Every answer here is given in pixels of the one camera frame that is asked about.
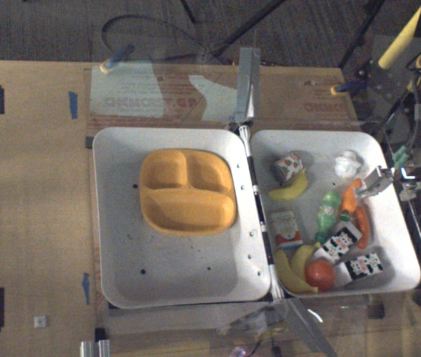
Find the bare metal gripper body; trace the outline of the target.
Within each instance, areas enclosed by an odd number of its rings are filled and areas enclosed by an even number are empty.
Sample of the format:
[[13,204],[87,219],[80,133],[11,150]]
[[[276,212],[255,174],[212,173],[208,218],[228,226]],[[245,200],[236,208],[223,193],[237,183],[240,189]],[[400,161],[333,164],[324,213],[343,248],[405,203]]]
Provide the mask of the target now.
[[396,180],[401,187],[399,199],[408,202],[417,197],[421,191],[421,167],[403,167],[395,172]]

